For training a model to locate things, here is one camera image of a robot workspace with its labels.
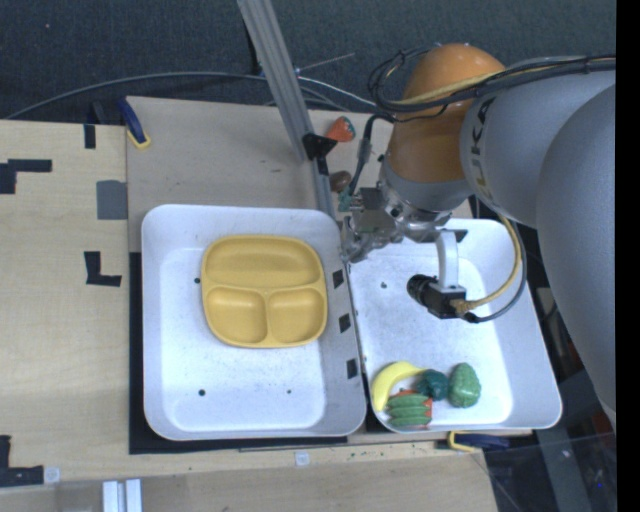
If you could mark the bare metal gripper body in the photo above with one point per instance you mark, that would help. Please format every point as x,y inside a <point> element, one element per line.
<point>382,217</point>

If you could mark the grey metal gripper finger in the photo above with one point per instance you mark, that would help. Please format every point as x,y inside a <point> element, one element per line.
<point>369,245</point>
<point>348,248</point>

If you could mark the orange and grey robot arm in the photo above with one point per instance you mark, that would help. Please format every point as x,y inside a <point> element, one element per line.
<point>510,150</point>

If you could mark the brown toy mushroom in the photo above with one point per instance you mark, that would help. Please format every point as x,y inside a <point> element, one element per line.
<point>340,180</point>

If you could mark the yellow divided plate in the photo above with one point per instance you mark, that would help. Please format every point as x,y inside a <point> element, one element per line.
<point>262,290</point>

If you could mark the red toy strawberry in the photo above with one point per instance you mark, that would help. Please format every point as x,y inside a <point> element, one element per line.
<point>341,129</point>

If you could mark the white plastic tray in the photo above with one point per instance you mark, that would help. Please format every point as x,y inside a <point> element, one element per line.
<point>240,390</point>
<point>440,345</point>

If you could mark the yellow banana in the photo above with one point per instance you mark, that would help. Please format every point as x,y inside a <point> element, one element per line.
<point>384,382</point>

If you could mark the dark green broccoli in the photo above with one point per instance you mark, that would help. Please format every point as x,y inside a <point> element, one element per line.
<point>434,384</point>

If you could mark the pale wood board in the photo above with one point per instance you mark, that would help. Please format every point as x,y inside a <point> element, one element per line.
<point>220,150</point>

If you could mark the light green grapes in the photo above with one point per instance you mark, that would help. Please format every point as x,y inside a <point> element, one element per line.
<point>464,386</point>

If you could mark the green and orange toy vegetable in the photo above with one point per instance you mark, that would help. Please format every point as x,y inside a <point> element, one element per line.
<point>409,411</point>

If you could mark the black cylinder on white bracket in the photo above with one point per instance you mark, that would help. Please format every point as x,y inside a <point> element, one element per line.
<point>440,297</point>

